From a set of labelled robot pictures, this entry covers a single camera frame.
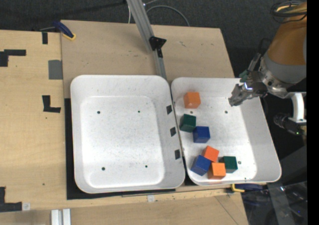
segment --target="colored cube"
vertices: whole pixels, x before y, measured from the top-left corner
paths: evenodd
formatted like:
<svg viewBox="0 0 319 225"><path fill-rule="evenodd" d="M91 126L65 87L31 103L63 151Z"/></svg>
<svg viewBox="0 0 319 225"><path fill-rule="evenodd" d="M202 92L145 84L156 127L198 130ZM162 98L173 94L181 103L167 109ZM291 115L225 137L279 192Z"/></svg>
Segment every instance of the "colored cube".
<svg viewBox="0 0 319 225"><path fill-rule="evenodd" d="M207 143L210 139L209 127L197 126L193 131L194 143Z"/></svg>
<svg viewBox="0 0 319 225"><path fill-rule="evenodd" d="M226 176L225 163L212 162L208 170L209 179L222 179Z"/></svg>
<svg viewBox="0 0 319 225"><path fill-rule="evenodd" d="M210 164L211 161L209 159L206 159L205 157L198 155L195 158L190 170L200 176L203 176L209 170Z"/></svg>
<svg viewBox="0 0 319 225"><path fill-rule="evenodd" d="M226 173L234 173L238 169L237 160L234 156L224 156L220 159L220 162L225 163Z"/></svg>
<svg viewBox="0 0 319 225"><path fill-rule="evenodd" d="M207 146L203 150L201 155L204 156L206 159L209 159L212 162L217 162L218 154L219 154L219 150L217 150L217 149L215 149L213 147Z"/></svg>
<svg viewBox="0 0 319 225"><path fill-rule="evenodd" d="M198 92L187 92L184 96L185 108L198 108L200 105L200 96Z"/></svg>
<svg viewBox="0 0 319 225"><path fill-rule="evenodd" d="M196 116L184 114L180 119L179 129L186 132L193 132L196 127Z"/></svg>

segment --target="blue block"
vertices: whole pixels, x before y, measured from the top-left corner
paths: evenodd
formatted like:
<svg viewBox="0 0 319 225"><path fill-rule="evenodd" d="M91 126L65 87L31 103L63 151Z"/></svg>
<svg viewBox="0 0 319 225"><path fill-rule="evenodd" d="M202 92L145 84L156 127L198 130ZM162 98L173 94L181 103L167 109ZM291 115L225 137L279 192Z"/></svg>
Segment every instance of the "blue block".
<svg viewBox="0 0 319 225"><path fill-rule="evenodd" d="M207 143L210 139L209 127L197 126L193 131L194 143Z"/></svg>
<svg viewBox="0 0 319 225"><path fill-rule="evenodd" d="M203 176L209 170L210 164L211 161L209 159L206 159L204 156L199 155L195 158L190 170L198 175Z"/></svg>

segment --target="wooden table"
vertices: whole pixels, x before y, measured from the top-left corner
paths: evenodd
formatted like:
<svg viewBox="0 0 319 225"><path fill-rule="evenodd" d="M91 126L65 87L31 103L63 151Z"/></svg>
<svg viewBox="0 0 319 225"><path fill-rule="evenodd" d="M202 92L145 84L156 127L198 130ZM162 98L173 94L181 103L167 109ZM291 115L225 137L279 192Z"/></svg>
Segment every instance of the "wooden table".
<svg viewBox="0 0 319 225"><path fill-rule="evenodd" d="M68 90L63 91L62 80L48 78L48 61L61 60L61 51L67 63L70 63L73 55L64 56L64 53L78 54L79 58L83 54L87 55L90 50L95 53L105 53L103 47L98 46L99 43L105 45L103 38L95 43L87 41L90 40L90 35L100 32L105 33L107 38L118 35L126 36L130 40L123 43L112 38L108 43L107 47L112 51L110 62L118 65L117 69L109 63L109 74L116 72L123 74L122 70L126 70L128 63L137 65L138 61L142 60L147 63L142 67L134 66L134 70L126 71L127 74L135 72L137 72L135 74L155 74L155 67L151 55L143 48L142 39L138 38L139 33L134 24L78 21L64 21L64 23L77 34L73 44L61 38L59 33L48 33L48 44L42 44L40 32L0 31L0 51L4 49L27 51L27 55L23 57L9 56L8 67L0 67L0 186L6 186L6 203L20 201L30 203L31 210L42 214L46 214L46 210L72 208L74 220L77 219L74 214L78 212L79 216L84 215L88 207L97 207L95 212L103 214L108 213L102 211L103 208L107 208L109 215L113 213L113 206L119 204L121 207L118 208L121 210L127 208L132 213L134 208L149 207L150 210L154 208L153 212L160 216L158 208L168 212L198 202L209 203L209 206L206 206L207 210L215 208L213 207L215 205L219 206L216 210L221 218L229 217L231 212L231 216L240 217L236 220L237 223L241 222L238 224L247 224L240 195L220 196L225 194L225 187L228 186L223 188L181 186L174 193L155 195L155 203L148 203L146 195L66 200L64 97L68 96ZM157 36L168 40L166 47L163 48L163 54L169 82L181 76L234 77L220 29L175 26L153 26L153 28ZM122 64L117 62L117 59L123 60L125 56L128 58L127 61ZM89 62L83 61L83 63L83 68L92 72L92 68L86 66ZM65 74L65 68L63 68L65 81L66 78L70 80L77 74L77 70L71 70L69 75ZM51 106L61 107L61 113L43 112L42 95L50 95ZM221 204L223 201L231 201L233 207L227 209L229 202L223 205ZM25 212L22 213L6 214L6 217L10 219L14 216L16 219L19 215L26 215ZM33 217L32 211L29 211L28 215ZM230 223L224 224L233 224L234 219L230 220Z"/></svg>

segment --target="orange block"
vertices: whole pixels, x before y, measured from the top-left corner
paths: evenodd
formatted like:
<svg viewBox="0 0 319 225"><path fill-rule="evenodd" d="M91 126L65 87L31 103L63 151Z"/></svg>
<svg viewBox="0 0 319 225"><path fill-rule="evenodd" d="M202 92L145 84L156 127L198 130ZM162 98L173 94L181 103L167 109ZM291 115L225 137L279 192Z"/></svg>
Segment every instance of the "orange block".
<svg viewBox="0 0 319 225"><path fill-rule="evenodd" d="M198 108L200 105L200 96L198 92L187 92L184 96L185 108Z"/></svg>
<svg viewBox="0 0 319 225"><path fill-rule="evenodd" d="M210 147L209 145L203 150L202 156L204 156L206 159L211 160L212 162L217 162L218 160L218 154L219 150Z"/></svg>
<svg viewBox="0 0 319 225"><path fill-rule="evenodd" d="M225 163L212 162L207 175L209 179L222 179L226 176Z"/></svg>

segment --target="green cube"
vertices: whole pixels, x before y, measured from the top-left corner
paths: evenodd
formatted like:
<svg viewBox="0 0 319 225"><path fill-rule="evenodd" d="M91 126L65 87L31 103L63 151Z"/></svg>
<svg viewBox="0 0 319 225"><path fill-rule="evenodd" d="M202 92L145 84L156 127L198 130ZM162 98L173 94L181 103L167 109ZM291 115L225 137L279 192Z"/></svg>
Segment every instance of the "green cube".
<svg viewBox="0 0 319 225"><path fill-rule="evenodd" d="M234 173L238 169L237 160L234 156L224 156L220 159L220 162L225 163L226 173Z"/></svg>
<svg viewBox="0 0 319 225"><path fill-rule="evenodd" d="M193 132L196 128L196 116L184 114L180 118L179 129L186 132Z"/></svg>

